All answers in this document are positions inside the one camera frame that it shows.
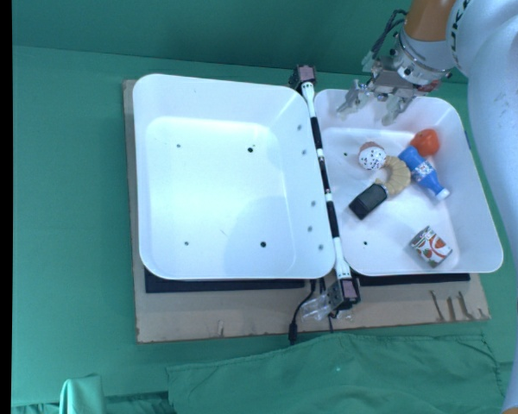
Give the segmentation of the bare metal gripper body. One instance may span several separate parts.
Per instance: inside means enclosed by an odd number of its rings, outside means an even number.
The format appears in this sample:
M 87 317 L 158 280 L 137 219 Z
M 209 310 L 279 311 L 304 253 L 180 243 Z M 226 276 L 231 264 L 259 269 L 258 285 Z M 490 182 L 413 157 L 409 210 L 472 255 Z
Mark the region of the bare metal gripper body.
M 408 52 L 377 55 L 368 52 L 363 69 L 370 71 L 367 92 L 402 99 L 422 97 L 439 87 L 441 70 L 427 65 Z

